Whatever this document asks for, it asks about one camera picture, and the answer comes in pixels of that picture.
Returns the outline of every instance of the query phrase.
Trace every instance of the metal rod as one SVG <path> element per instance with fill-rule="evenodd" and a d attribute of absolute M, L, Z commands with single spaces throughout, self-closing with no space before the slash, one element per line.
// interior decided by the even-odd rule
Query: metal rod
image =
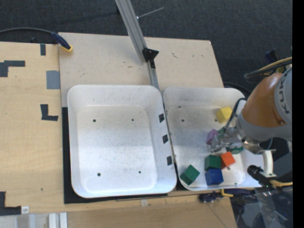
<path fill-rule="evenodd" d="M 128 34 L 135 47 L 136 53 L 142 64 L 147 64 L 149 69 L 149 76 L 151 85 L 159 89 L 158 80 L 155 68 L 151 68 L 150 63 L 146 63 L 143 57 L 143 49 L 147 48 L 147 44 L 144 40 L 142 30 L 139 26 L 137 16 L 133 10 L 130 0 L 115 0 L 119 12 L 123 18 L 123 22 L 127 28 Z"/>
<path fill-rule="evenodd" d="M 164 9 L 164 7 L 160 8 L 160 9 L 153 10 L 153 11 L 145 13 L 145 14 L 142 14 L 141 16 L 137 16 L 137 19 L 139 19 L 139 18 L 141 18 L 143 16 L 146 16 L 146 15 L 149 15 L 149 14 L 155 13 L 155 12 L 157 12 L 159 10 L 162 10 L 162 9 Z"/>

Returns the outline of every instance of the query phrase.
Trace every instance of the dark green cube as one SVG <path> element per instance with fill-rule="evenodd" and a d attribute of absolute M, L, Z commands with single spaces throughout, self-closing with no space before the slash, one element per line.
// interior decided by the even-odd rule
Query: dark green cube
<path fill-rule="evenodd" d="M 188 186 L 195 181 L 200 172 L 195 169 L 192 165 L 189 165 L 186 171 L 180 175 L 180 179 L 182 179 Z"/>
<path fill-rule="evenodd" d="M 229 147 L 227 147 L 226 150 L 230 151 L 232 154 L 239 154 L 244 150 L 244 148 L 243 148 L 243 146 L 241 146 L 239 148 L 229 148 Z"/>
<path fill-rule="evenodd" d="M 220 156 L 210 154 L 205 158 L 205 171 L 209 169 L 221 169 Z"/>

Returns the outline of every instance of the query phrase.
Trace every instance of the wooden board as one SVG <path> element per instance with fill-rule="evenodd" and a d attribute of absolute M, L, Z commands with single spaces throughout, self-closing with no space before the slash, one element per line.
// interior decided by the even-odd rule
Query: wooden board
<path fill-rule="evenodd" d="M 146 64 L 141 64 L 127 36 L 60 33 L 72 46 L 59 51 L 61 100 L 75 85 L 149 85 Z M 145 38 L 155 58 L 156 74 L 163 93 L 172 86 L 223 87 L 210 41 Z"/>
<path fill-rule="evenodd" d="M 213 203 L 173 203 L 68 213 L 69 228 L 237 228 L 229 198 Z"/>

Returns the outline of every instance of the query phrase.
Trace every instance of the blue cube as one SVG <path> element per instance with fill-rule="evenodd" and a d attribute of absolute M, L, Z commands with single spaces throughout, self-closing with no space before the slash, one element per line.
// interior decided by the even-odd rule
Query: blue cube
<path fill-rule="evenodd" d="M 219 185 L 224 181 L 221 169 L 209 169 L 205 173 L 205 178 L 208 186 Z"/>

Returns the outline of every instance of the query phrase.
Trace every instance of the orange cube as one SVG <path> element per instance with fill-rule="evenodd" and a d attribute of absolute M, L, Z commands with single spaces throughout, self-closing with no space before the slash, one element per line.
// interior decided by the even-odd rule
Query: orange cube
<path fill-rule="evenodd" d="M 221 157 L 221 163 L 222 163 L 221 168 L 222 169 L 227 166 L 230 166 L 236 162 L 236 160 L 233 158 L 231 152 L 226 152 L 226 153 L 222 154 L 220 157 Z"/>

